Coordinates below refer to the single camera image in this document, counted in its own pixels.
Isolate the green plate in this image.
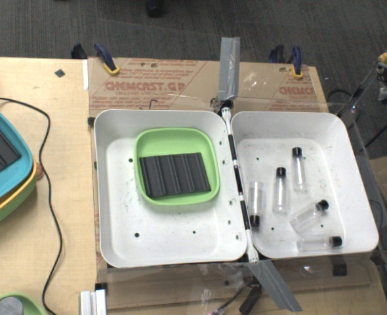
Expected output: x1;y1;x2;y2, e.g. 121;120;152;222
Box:
0;175;38;230
0;292;47;315
134;127;221;207

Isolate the thin black and white rod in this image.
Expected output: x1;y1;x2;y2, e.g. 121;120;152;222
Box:
220;106;260;264

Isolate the brown cardboard board red print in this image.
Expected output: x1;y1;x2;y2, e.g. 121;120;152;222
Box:
87;56;372;310

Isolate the clear bottle black cap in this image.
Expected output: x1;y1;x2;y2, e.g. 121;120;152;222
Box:
296;236;344;253
289;199;331;234
247;181;266;228
272;167;290;214
291;146;309;192

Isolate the white plastic tray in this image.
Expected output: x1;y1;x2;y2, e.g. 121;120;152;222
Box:
93;109;249;269
230;111;380;260

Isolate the yellow plate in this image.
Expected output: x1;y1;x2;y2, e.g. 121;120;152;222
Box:
0;158;37;221

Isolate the blue plate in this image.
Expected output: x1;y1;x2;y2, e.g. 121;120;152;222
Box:
0;105;35;209

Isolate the grey cylinder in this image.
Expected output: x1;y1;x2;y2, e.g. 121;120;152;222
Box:
0;296;25;315

